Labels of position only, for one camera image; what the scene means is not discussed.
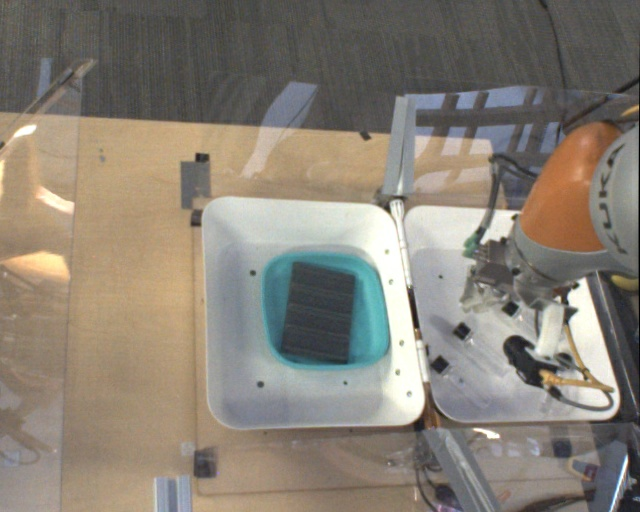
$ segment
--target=teal object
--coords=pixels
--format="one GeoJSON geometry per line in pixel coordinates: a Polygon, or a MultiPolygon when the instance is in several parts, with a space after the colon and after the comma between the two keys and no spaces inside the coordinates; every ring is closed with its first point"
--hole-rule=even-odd
{"type": "Polygon", "coordinates": [[[281,363],[297,369],[362,368],[379,361],[389,349],[389,319],[378,273],[363,259],[350,254],[294,252],[270,260],[262,272],[262,315],[271,352],[281,363]],[[348,272],[356,277],[347,364],[318,362],[280,352],[294,262],[348,272]]]}

